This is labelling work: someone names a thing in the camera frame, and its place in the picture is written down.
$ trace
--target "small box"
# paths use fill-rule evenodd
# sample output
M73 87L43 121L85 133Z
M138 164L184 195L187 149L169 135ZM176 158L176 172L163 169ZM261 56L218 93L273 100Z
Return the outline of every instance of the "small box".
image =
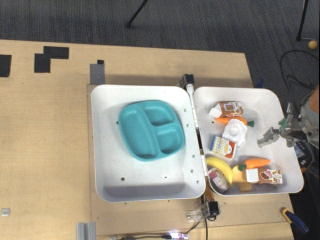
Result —
M238 118L244 113L242 105L237 101L219 102L211 111L209 115L214 118Z
M211 151L219 156L233 159L237 150L237 144L218 136L213 137Z
M283 184L283 178L280 170L270 169L250 169L246 170L246 180L252 184Z

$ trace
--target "black tape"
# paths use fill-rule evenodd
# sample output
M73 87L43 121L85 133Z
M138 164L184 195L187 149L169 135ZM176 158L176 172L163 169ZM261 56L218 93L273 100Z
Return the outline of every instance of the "black tape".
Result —
M11 55L0 55L0 78L8 78L11 70Z
M69 48L68 47L50 47L45 46L43 49L44 58L46 59L69 59Z
M44 54L34 55L34 73L50 73L51 60L45 58Z
M36 53L34 56L35 73L51 73L51 59L68 60L68 47L45 46L43 54Z

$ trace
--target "gray carpet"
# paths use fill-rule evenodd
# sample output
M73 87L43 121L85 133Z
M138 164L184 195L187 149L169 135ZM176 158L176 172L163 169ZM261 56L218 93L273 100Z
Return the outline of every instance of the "gray carpet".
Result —
M150 0L125 28L141 2L0 0L0 39L245 53L253 84L263 80L284 109L281 56L303 50L319 57L319 48L296 41L304 0ZM320 0L310 0L302 37L319 40L319 15ZM319 62L307 54L288 54L283 69L319 84ZM310 91L293 86L299 104Z

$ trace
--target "black cable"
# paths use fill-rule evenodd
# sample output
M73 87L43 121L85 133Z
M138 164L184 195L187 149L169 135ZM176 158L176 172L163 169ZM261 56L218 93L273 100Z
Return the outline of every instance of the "black cable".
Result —
M297 84L299 84L300 86L302 86L302 87L304 87L306 89L314 90L316 88L313 84L311 85L311 84L307 84L307 83L301 82L298 78L296 78L292 74L285 74L284 76L294 80Z
M201 220L197 224L195 224L191 229L189 229L189 231L187 231L186 233L183 233L183 234L188 235L192 230L194 230L196 227L199 226L200 222L201 222Z
M208 240L208 236L209 236L209 232L208 232L208 222L207 222L207 219L205 218L204 219L204 222L205 222L205 232L206 232L206 240Z
M290 51L285 52L285 53L281 56L281 59L280 59L280 70L281 70L281 75L282 75L282 78L283 78L283 80L284 80L285 86L286 86L287 90L289 91L290 103L295 106L295 109L296 109L297 111L299 111L297 105L296 105L295 102L294 102L295 99L294 99L294 94L293 94L293 89L292 89L291 82L287 80L287 77L289 76L290 78L294 79L297 83L301 84L301 86L308 86L308 87L310 87L310 85L309 85L309 84L306 84L306 83L302 83L301 81L299 81L299 80L298 80L295 76L293 76L293 75L290 75L290 74L289 74L289 75L286 75L286 74L284 73L284 69L283 69L283 59L284 59L284 57L285 57L286 55L291 54L291 53L303 53L303 54L308 54L308 55L312 56L314 59L316 59L317 61L319 61L319 59L318 59L316 56L314 56L312 53L307 52L307 51L304 51L304 50L290 50Z
M128 236L128 237L123 237L119 240L139 240L139 239L147 239L147 238L172 240L171 235L162 235L162 236L146 235L146 236L140 236L140 237Z
M171 235L163 235L163 236L142 236L142 237L135 237L135 239L146 239L146 238L153 238L153 239L168 239L172 240Z

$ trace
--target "cable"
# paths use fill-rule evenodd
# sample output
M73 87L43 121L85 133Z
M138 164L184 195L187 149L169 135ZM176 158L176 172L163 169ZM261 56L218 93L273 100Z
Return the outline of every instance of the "cable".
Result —
M295 104L295 101L294 101L294 94L293 94L293 89L292 89L291 82L288 81L287 78L288 78L288 76L289 76L290 78L296 80L296 82L299 83L299 84L301 84L301 86L303 86L303 87L304 87L304 86L311 87L311 85L299 81L295 76L293 76L293 75L291 75L291 74L286 75L286 74L284 73L284 69L283 69L283 59L284 59L284 57L285 57L286 55L291 54L291 53L303 53L303 54L308 54L308 55L312 56L314 59L316 59L317 61L319 61L319 59L318 59L316 56L314 56L312 53L307 52L307 51L304 51L304 50L290 50L290 51L285 52L285 53L281 56L281 59L280 59L280 70L281 70L281 75L282 75L282 78L283 78L283 80L284 80L285 86L286 86L287 90L289 91L290 103L295 106L295 109L296 109L297 111L299 111L299 109L298 109L298 107L297 107L297 105Z
M140 239L166 239L166 240L172 240L171 235L163 235L163 236L154 236L154 235L146 235L146 236L140 236L140 237L133 237L133 236L128 236L128 237L123 237L118 240L140 240Z
M136 237L135 239L146 239L146 238L152 238L152 239L168 239L171 240L171 235L164 235L164 236L142 236L142 237Z
M209 236L209 232L208 232L208 222L207 222L207 219L205 218L204 219L204 222L205 222L205 232L206 232L206 240L208 240L208 236Z
M188 235L192 230L194 230L196 227L199 226L200 222L201 222L201 220L197 224L195 224L191 229L189 229L189 231L187 231L186 233L183 233L183 234Z
M315 92L315 91L309 93L307 96L305 96L305 97L303 98L303 100L301 101L301 106L305 104L306 99L309 99L314 92Z

